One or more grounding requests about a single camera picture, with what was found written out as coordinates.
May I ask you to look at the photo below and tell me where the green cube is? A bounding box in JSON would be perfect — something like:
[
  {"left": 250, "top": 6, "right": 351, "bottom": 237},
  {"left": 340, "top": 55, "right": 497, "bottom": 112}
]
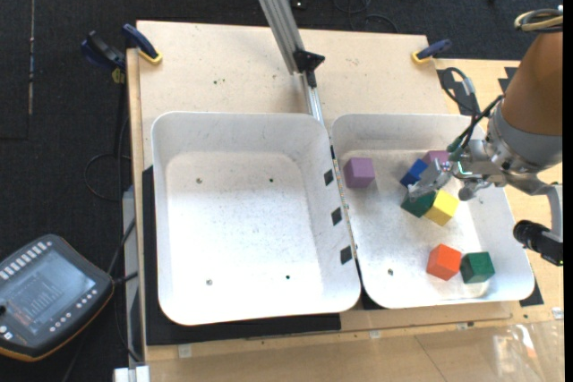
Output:
[
  {"left": 459, "top": 250, "right": 496, "bottom": 284},
  {"left": 399, "top": 187, "right": 438, "bottom": 219}
]

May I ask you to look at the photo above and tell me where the orange cube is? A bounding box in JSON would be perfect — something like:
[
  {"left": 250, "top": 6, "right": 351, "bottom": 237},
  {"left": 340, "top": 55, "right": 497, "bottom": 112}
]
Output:
[{"left": 425, "top": 242, "right": 463, "bottom": 282}]

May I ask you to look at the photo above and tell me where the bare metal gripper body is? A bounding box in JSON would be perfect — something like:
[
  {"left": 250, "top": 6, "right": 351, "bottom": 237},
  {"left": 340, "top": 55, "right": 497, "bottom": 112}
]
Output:
[{"left": 447, "top": 137, "right": 545, "bottom": 202}]

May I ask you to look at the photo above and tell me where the white plastic tray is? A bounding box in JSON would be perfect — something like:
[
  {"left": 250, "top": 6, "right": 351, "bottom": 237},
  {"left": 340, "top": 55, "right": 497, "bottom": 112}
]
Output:
[
  {"left": 330, "top": 113, "right": 536, "bottom": 310},
  {"left": 150, "top": 110, "right": 363, "bottom": 327}
]

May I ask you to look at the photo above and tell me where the pale wood board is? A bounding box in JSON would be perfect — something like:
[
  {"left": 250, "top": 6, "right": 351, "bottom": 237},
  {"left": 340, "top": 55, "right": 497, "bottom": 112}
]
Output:
[{"left": 135, "top": 19, "right": 514, "bottom": 348}]

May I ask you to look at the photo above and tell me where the blue cube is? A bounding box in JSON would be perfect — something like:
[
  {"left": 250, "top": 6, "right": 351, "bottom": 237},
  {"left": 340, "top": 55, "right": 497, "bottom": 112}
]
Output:
[{"left": 398, "top": 157, "right": 430, "bottom": 190}]

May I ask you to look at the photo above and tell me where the purple cube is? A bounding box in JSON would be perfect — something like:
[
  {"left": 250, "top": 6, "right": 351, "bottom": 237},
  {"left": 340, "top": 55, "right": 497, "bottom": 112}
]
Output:
[
  {"left": 422, "top": 149, "right": 451, "bottom": 169},
  {"left": 342, "top": 157, "right": 377, "bottom": 190}
]

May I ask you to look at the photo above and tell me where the yellow cube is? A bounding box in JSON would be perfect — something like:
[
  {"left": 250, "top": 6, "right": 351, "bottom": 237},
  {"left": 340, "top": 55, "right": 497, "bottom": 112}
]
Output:
[{"left": 423, "top": 189, "right": 461, "bottom": 227}]

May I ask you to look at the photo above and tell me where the black cylinder on white bracket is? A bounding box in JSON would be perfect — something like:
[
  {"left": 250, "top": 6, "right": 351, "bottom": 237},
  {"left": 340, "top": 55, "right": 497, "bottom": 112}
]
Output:
[{"left": 504, "top": 174, "right": 564, "bottom": 267}]

